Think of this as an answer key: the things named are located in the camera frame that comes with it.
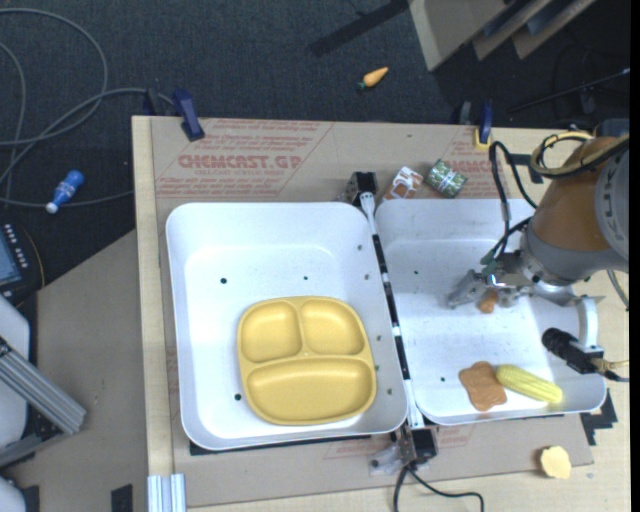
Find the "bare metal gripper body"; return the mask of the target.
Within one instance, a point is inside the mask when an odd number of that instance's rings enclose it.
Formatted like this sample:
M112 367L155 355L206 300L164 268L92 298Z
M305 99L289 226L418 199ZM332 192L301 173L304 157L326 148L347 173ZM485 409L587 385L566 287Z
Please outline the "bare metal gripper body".
M517 287L523 289L519 300L524 297L538 297L558 306L568 306L576 301L576 295L570 285L546 283L524 265L519 251L503 253L488 264L485 267L485 277L488 278L489 290L496 292L497 297L499 288Z

